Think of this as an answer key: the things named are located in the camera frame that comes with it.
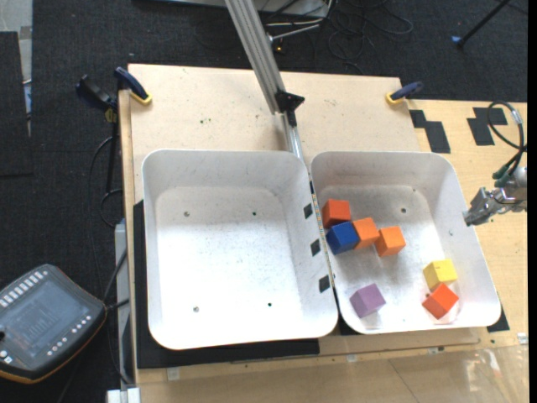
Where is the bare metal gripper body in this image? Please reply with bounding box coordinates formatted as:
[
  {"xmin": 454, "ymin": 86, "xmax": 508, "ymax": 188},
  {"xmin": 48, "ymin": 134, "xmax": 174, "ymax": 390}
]
[{"xmin": 491, "ymin": 165, "xmax": 529, "ymax": 210}]

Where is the yellow cube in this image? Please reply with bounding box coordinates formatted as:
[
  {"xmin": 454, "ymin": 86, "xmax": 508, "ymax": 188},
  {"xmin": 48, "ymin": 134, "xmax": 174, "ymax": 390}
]
[{"xmin": 422, "ymin": 259, "xmax": 460, "ymax": 291}]

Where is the orange cube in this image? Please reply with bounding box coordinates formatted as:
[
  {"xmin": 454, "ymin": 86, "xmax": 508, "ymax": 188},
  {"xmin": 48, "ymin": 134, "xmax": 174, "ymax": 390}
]
[
  {"xmin": 352, "ymin": 217, "xmax": 381, "ymax": 251},
  {"xmin": 373, "ymin": 225, "xmax": 408, "ymax": 258}
]

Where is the red-orange cube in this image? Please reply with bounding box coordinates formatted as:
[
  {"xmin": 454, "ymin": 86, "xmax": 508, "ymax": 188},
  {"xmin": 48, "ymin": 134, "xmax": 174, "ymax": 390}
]
[
  {"xmin": 321, "ymin": 198, "xmax": 352, "ymax": 229},
  {"xmin": 421, "ymin": 282, "xmax": 461, "ymax": 321}
]

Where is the white plastic tray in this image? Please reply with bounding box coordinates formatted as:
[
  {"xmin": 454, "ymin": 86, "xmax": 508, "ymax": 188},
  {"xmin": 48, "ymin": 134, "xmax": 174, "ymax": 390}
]
[
  {"xmin": 310, "ymin": 150, "xmax": 503, "ymax": 336},
  {"xmin": 141, "ymin": 148, "xmax": 340, "ymax": 351}
]

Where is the blue cube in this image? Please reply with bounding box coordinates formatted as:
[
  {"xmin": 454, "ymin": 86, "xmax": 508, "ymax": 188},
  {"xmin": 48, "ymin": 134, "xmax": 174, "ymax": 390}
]
[{"xmin": 325, "ymin": 221, "xmax": 361, "ymax": 256}]

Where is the purple cube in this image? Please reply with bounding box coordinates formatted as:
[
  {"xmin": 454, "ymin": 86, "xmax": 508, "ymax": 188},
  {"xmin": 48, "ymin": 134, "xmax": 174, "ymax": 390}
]
[{"xmin": 348, "ymin": 283, "xmax": 388, "ymax": 320}]

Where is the pale wood board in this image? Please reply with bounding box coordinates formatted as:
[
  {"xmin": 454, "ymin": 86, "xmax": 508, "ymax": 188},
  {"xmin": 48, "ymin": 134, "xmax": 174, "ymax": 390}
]
[{"xmin": 127, "ymin": 63, "xmax": 482, "ymax": 385}]

